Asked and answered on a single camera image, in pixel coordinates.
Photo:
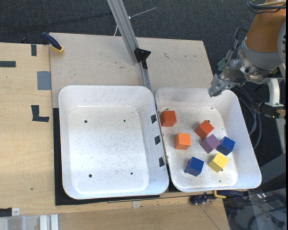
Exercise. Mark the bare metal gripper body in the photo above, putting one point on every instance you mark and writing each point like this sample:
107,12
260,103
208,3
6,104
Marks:
249,73

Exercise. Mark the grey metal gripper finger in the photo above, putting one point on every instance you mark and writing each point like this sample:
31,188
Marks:
213,90
223,86

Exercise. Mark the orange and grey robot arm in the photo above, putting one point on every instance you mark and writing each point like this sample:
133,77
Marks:
266,32

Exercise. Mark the dark orange cube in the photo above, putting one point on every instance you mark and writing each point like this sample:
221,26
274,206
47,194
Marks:
168,118
204,129

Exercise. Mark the purple cube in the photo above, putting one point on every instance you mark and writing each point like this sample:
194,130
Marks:
210,143

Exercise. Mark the blue cube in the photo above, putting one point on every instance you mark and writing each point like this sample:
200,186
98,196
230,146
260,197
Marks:
226,145
194,166

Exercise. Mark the light orange cube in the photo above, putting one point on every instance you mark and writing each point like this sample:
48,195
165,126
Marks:
182,141

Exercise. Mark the yellow cube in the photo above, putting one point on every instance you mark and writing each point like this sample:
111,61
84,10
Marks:
218,162

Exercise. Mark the white plastic tray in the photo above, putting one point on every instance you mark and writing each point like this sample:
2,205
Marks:
110,147
206,181

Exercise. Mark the pale wood board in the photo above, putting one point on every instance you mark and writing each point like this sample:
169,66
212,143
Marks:
98,61

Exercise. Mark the black cylinder on white bracket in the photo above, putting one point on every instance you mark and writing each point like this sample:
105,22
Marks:
274,92

